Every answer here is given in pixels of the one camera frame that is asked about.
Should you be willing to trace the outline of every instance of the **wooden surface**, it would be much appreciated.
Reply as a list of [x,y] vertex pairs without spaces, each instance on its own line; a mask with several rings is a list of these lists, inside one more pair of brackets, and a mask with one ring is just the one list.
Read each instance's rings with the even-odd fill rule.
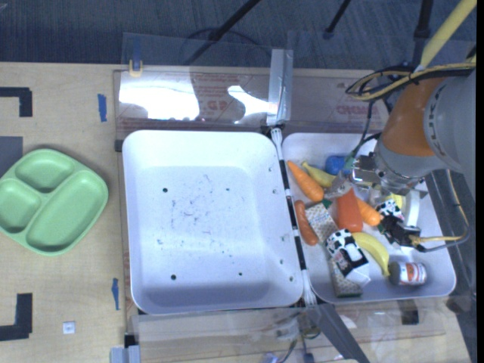
[[[14,323],[17,293],[33,294],[33,332],[29,339],[0,342],[0,361],[102,362],[110,348],[123,344],[126,303],[123,291],[123,220],[120,212],[118,160],[113,149],[115,65],[0,64],[0,86],[29,87],[33,117],[18,116],[18,100],[0,98],[0,135],[23,136],[23,153],[40,147],[63,151],[92,168],[107,183],[105,210],[89,233],[62,256],[40,256],[0,234],[0,325]],[[98,94],[107,98],[101,122]],[[111,284],[119,280],[119,310]],[[439,302],[433,334],[393,337],[361,343],[372,362],[468,362],[455,316]],[[76,322],[63,334],[65,321]],[[174,320],[172,329],[176,330]],[[316,361],[340,359],[332,346],[312,341]],[[302,361],[301,345],[288,363]],[[197,360],[200,363],[258,362],[261,355]],[[165,361],[162,357],[154,361]]]

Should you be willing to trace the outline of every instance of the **black pole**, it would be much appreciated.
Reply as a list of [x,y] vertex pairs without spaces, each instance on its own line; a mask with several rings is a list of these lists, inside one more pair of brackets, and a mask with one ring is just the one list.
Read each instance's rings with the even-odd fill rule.
[[420,64],[422,54],[424,53],[425,40],[430,35],[430,15],[432,14],[433,0],[422,0],[420,6],[420,16],[418,18],[418,25],[414,32],[414,56],[412,58],[412,66],[417,67]]
[[336,15],[334,16],[333,21],[331,22],[329,27],[324,30],[324,38],[325,39],[329,39],[333,36],[334,28],[336,27],[336,25],[340,21],[341,17],[345,13],[345,10],[348,8],[348,5],[349,5],[350,2],[351,2],[351,0],[344,0],[343,1],[343,3],[340,6],[340,9],[338,10]]
[[213,30],[209,34],[208,40],[189,57],[183,64],[191,65],[198,59],[214,42],[219,41],[242,17],[245,16],[252,8],[254,8],[261,0],[248,0],[237,12],[235,12],[229,19],[223,23],[218,29]]

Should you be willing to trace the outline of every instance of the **divided plate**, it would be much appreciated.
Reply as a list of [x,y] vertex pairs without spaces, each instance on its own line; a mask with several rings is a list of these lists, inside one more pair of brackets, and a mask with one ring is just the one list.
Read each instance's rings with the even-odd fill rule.
[[104,180],[72,157],[34,150],[0,178],[0,231],[47,256],[70,250],[107,203]]

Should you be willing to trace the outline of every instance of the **banana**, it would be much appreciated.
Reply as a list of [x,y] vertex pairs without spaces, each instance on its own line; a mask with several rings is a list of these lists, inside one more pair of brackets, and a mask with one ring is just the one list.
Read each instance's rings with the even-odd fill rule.
[[308,171],[309,176],[311,176],[320,186],[324,188],[331,187],[334,178],[336,178],[335,175],[330,175],[322,169],[310,166],[307,161],[303,161],[301,163],[301,166],[303,166]]
[[389,253],[385,246],[373,235],[364,232],[355,232],[352,233],[352,236],[355,238],[356,244],[362,249],[367,250],[374,260],[378,262],[383,275],[388,277]]

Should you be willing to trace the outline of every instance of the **white square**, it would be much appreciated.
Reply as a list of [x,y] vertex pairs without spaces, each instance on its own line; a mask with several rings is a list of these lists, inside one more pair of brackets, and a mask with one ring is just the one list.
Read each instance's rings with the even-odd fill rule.
[[65,321],[62,323],[62,331],[64,335],[75,334],[76,333],[76,322],[75,321]]

